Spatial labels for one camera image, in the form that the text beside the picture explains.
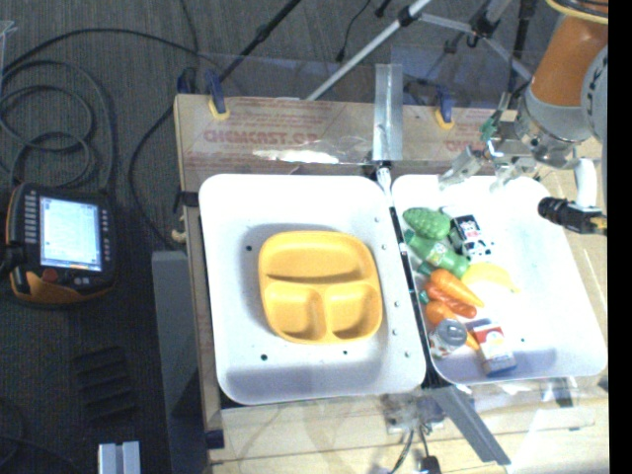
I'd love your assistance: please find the yellow banana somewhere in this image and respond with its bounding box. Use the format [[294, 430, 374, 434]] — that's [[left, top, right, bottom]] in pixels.
[[461, 262, 521, 295]]

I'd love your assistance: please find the brown cardboard board, red print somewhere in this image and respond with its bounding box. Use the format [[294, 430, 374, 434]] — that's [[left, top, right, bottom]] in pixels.
[[173, 94, 609, 463]]

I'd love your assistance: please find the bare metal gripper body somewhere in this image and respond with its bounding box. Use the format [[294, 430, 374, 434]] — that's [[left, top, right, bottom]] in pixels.
[[483, 119, 578, 170]]

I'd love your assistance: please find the white plastic tray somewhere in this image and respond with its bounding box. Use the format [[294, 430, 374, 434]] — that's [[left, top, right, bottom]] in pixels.
[[197, 173, 428, 407], [390, 173, 609, 386]]

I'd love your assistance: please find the black cylinder on white bracket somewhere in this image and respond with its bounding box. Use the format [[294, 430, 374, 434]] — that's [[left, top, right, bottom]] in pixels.
[[537, 157, 606, 236]]

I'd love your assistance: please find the orange, white and blue carton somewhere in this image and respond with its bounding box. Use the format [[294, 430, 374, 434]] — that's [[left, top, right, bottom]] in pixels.
[[464, 319, 517, 377]]

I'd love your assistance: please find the orange carrot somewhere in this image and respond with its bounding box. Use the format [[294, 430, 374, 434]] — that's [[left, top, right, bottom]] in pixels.
[[425, 299, 481, 353], [429, 268, 486, 308]]

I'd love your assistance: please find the red-orange sausage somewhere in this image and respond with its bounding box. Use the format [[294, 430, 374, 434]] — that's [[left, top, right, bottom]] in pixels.
[[419, 283, 478, 320]]

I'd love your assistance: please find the black and white carton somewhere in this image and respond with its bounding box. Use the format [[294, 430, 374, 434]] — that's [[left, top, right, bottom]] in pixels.
[[448, 213, 496, 262]]

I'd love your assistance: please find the yellow divided plate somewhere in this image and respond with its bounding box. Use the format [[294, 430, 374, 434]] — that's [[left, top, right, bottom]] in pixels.
[[257, 229, 385, 346]]

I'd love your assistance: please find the green broccoli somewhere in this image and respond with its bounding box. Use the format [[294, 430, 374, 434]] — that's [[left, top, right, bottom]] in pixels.
[[402, 206, 452, 241]]

